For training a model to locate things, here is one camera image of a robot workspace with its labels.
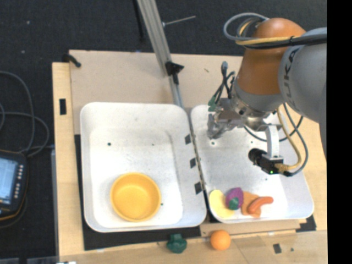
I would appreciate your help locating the orange flat toy slice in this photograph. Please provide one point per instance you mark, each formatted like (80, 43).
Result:
(248, 197)

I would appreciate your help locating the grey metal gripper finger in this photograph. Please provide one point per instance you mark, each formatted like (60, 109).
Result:
(224, 129)
(211, 128)

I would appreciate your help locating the purple and green toy vegetable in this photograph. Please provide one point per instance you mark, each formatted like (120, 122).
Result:
(235, 195)

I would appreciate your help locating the green toy broccoli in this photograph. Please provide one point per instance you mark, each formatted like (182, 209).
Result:
(176, 244)

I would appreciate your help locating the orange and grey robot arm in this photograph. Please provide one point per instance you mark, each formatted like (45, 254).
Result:
(264, 65)

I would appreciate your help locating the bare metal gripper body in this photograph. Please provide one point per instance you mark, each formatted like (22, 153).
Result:
(233, 115)

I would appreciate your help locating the orange toy ball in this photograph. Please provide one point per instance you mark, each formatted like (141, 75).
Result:
(220, 240)

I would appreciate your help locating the orange-red toy sausage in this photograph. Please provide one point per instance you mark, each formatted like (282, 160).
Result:
(259, 202)

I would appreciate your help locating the brown cardboard board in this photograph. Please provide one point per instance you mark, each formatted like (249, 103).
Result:
(118, 78)

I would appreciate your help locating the yellow bowl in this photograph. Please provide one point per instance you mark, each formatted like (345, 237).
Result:
(135, 197)

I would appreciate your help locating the white plastic tray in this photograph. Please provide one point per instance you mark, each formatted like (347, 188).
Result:
(132, 136)
(233, 164)

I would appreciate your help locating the pale yellow flat toy slice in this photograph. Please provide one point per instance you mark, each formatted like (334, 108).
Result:
(217, 203)

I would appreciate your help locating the black cylinder on white bracket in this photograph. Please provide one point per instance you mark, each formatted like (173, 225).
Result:
(265, 161)

